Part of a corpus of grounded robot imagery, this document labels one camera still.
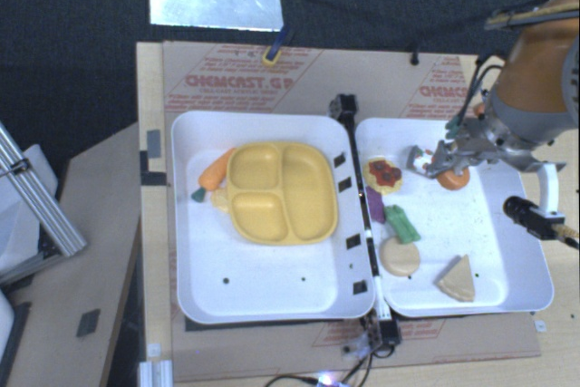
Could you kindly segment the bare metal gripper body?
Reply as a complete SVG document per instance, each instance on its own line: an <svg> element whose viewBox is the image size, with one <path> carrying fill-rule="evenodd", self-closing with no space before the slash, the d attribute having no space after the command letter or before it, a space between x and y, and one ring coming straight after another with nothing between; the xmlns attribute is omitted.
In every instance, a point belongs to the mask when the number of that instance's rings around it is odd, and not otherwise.
<svg viewBox="0 0 580 387"><path fill-rule="evenodd" d="M545 162L534 157L533 151L554 140L566 130L560 116L524 116L503 122L497 116L454 117L446 124L446 139L457 156L477 159L490 164L503 161L523 172L539 171Z"/></svg>

